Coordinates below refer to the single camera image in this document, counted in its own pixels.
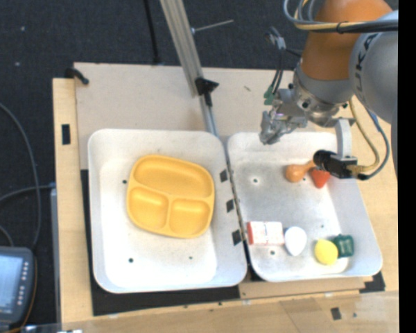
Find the white egg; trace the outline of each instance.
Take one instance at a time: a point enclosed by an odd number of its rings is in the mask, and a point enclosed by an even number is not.
[[[290,227],[285,231],[285,247],[292,256],[299,255],[306,246],[306,233],[300,227]]]

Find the screen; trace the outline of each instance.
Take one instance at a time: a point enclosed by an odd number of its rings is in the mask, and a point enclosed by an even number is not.
[[[0,255],[0,312],[11,313],[23,258]]]

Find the dark floor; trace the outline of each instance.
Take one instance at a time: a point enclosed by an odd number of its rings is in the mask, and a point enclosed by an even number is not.
[[[399,0],[386,0],[394,9]],[[271,46],[263,39],[275,26],[290,48],[302,49],[305,34],[281,11],[282,0],[184,0],[197,28],[234,23],[196,33],[204,67],[273,69]],[[150,0],[159,57],[177,65],[159,0]],[[51,80],[74,62],[153,63],[142,0],[0,0],[0,103],[18,118],[31,143],[40,184],[55,182]],[[283,68],[297,59],[286,55]],[[18,128],[0,110],[0,196],[34,185],[30,158]],[[0,204],[0,225],[16,246],[30,246],[37,225],[34,192]],[[35,249],[38,290],[30,323],[56,320],[49,192],[42,191],[42,231]],[[0,245],[7,245],[0,233]]]

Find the wooden table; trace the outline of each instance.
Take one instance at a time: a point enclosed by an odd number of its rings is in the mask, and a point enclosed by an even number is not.
[[[89,86],[82,85],[79,80],[67,78],[53,79],[53,113],[55,131],[55,166],[58,195],[58,231],[59,231],[59,258],[60,258],[60,308],[61,321],[65,327],[77,325],[92,327],[93,331],[99,328],[104,330],[109,326],[117,325],[117,331],[131,331],[132,324],[140,326],[142,332],[156,332],[158,327],[167,327],[173,332],[182,324],[199,327],[198,332],[217,332],[228,330],[230,332],[255,332],[257,327],[264,325],[268,332],[280,330],[285,327],[287,332],[306,332],[305,318],[311,322],[313,317],[325,324],[327,329],[336,332],[346,332],[354,324],[362,320],[372,329],[379,325],[379,319],[389,327],[388,332],[394,332],[398,326],[399,312],[399,270],[398,270],[398,207],[397,207],[397,178],[390,158],[382,172],[370,181],[359,182],[363,200],[370,216],[372,226],[383,254],[383,268],[381,270],[385,281],[385,292],[359,294],[359,289],[365,287],[372,277],[343,278],[339,280],[308,280],[302,282],[285,282],[272,284],[268,282],[253,282],[249,278],[239,285],[241,299],[228,302],[206,303],[202,305],[177,306],[167,308],[154,308],[141,311],[125,312],[111,316],[94,316],[92,312],[92,295],[90,290],[90,276],[88,268],[88,253],[85,236],[85,221],[83,212],[82,184],[80,169],[85,167],[83,156],[80,156],[80,147],[84,147],[85,131],[80,128],[80,117],[83,105],[78,105],[82,97],[97,93],[110,93],[105,108],[122,107],[126,102],[124,98],[129,94],[140,94],[144,98],[152,97],[163,92],[166,86],[168,93],[187,93],[188,87],[182,70],[179,67],[151,67],[137,65],[97,65],[90,63],[77,63],[75,65],[88,79]],[[267,70],[241,70],[241,69],[215,69],[206,68],[205,78],[220,83],[214,91],[214,114],[217,117],[220,135],[231,135],[236,130],[259,131],[261,111],[263,106],[262,95],[270,83],[274,72]],[[154,73],[159,76],[155,80],[144,80],[144,74]],[[290,81],[290,72],[284,74],[282,85]],[[148,108],[154,104],[142,105],[139,112],[148,113]],[[380,134],[374,129],[371,121],[359,104],[356,110],[363,120],[368,135],[379,150],[384,145]],[[349,110],[343,110],[341,116],[349,117]],[[95,125],[92,127],[104,128],[111,126],[111,120],[102,120],[98,124],[98,115],[95,115]],[[176,128],[192,127],[203,128],[203,124],[196,117],[191,124]],[[386,133],[390,134],[390,125],[382,122]],[[65,127],[69,129],[70,140],[64,141]],[[353,149],[360,164],[370,164],[372,154],[356,127],[352,128]],[[372,315],[370,305],[382,302],[377,307],[382,310],[381,316],[367,318]],[[351,307],[352,317],[364,314],[364,319],[343,322],[343,319],[334,319],[330,309],[334,305]]]

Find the small box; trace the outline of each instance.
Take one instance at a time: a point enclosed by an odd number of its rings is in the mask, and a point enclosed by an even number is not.
[[[281,246],[285,243],[282,222],[251,221],[247,223],[248,243],[261,246]]]

